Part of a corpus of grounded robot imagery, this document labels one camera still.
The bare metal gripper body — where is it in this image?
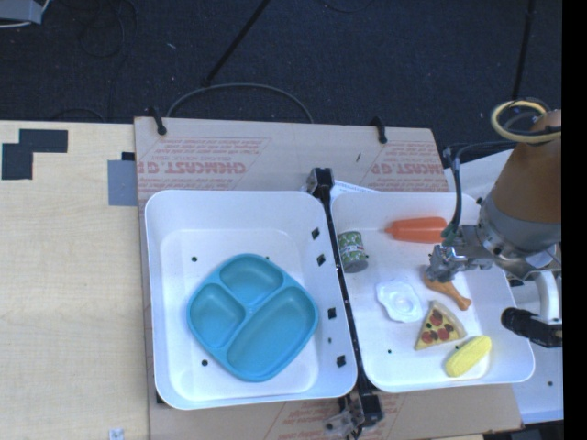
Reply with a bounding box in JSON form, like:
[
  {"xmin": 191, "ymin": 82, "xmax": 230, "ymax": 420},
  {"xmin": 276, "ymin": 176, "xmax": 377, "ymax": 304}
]
[{"xmin": 440, "ymin": 224, "xmax": 562, "ymax": 281}]

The white plastic tray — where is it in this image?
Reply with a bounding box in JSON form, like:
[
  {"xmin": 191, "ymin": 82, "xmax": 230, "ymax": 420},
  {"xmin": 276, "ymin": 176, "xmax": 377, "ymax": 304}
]
[
  {"xmin": 144, "ymin": 189, "xmax": 360, "ymax": 412},
  {"xmin": 329, "ymin": 191, "xmax": 537, "ymax": 394}
]

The yellow corn cob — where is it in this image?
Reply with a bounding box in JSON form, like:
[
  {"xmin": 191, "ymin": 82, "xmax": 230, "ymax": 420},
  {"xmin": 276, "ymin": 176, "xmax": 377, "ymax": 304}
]
[{"xmin": 444, "ymin": 334, "xmax": 493, "ymax": 379}]

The brown cardboard board red print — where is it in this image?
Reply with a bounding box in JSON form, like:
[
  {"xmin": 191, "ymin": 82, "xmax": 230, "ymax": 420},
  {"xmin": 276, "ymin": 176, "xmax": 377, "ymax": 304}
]
[{"xmin": 133, "ymin": 115, "xmax": 525, "ymax": 440}]

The green and white can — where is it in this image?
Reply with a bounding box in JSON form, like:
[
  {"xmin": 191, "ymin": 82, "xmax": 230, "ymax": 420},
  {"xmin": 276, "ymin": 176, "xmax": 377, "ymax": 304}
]
[{"xmin": 337, "ymin": 230, "xmax": 371, "ymax": 274}]

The white fried egg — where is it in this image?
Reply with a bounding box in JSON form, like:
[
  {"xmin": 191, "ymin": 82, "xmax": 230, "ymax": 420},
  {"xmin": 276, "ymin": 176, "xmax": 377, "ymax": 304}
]
[{"xmin": 375, "ymin": 280, "xmax": 425, "ymax": 325}]

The brown chicken drumstick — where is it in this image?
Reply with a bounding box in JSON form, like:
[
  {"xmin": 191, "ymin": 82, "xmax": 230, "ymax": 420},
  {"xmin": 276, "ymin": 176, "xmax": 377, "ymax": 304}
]
[{"xmin": 421, "ymin": 273, "xmax": 473, "ymax": 312}]

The pizza slice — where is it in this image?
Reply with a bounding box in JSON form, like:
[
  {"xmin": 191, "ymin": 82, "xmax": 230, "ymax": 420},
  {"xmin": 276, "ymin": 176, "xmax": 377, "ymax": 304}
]
[{"xmin": 414, "ymin": 299, "xmax": 469, "ymax": 352}]

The thin black rod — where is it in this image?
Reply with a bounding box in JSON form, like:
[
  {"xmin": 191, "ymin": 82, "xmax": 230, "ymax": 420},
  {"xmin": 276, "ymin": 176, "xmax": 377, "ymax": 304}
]
[{"xmin": 319, "ymin": 184, "xmax": 373, "ymax": 401}]

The black cylinder on white bracket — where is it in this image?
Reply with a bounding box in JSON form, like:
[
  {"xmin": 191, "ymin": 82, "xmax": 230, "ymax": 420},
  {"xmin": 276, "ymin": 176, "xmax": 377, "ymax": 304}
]
[{"xmin": 500, "ymin": 268, "xmax": 563, "ymax": 349}]

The orange carrot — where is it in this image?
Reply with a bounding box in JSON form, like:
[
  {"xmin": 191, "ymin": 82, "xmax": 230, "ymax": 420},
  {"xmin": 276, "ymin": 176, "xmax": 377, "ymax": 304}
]
[{"xmin": 383, "ymin": 215, "xmax": 449, "ymax": 245}]

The blue divided plate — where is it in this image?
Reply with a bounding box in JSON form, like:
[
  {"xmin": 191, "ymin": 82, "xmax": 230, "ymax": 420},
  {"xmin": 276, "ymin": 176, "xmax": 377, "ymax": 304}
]
[{"xmin": 185, "ymin": 252, "xmax": 321, "ymax": 384}]

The white printed paper slip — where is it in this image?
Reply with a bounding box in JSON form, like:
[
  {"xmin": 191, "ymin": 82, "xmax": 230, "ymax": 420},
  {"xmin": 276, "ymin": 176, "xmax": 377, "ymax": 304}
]
[{"xmin": 330, "ymin": 179, "xmax": 382, "ymax": 196}]

